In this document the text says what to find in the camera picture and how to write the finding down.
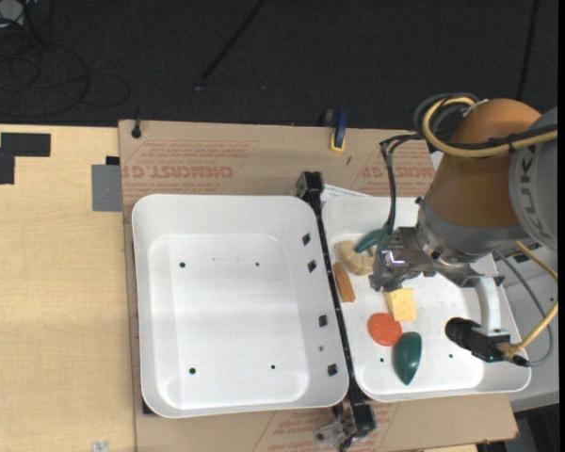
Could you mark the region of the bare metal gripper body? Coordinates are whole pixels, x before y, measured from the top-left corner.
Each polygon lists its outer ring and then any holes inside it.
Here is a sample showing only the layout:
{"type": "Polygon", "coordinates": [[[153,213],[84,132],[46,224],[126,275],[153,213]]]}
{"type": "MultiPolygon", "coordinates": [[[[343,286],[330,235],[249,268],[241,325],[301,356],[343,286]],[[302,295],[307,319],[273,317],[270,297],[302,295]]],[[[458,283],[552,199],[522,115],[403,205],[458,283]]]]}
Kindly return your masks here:
{"type": "Polygon", "coordinates": [[[449,276],[458,271],[456,258],[455,250],[428,228],[400,226],[377,239],[374,268],[386,266],[390,278],[402,272],[449,276]]]}

